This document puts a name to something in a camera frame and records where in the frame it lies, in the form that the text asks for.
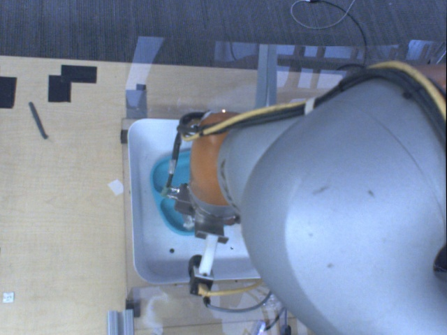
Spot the black cylinder on white bracket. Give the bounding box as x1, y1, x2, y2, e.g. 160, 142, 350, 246
188, 236, 219, 297

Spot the white plastic tray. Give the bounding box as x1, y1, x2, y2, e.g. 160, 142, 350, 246
127, 118, 263, 286

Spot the blue divided plate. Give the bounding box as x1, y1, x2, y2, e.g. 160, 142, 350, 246
149, 151, 197, 237

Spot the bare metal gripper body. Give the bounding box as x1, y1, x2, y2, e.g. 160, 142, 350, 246
174, 183, 230, 244

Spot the dark grey thin strip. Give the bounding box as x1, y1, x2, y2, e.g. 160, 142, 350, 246
28, 101, 50, 140

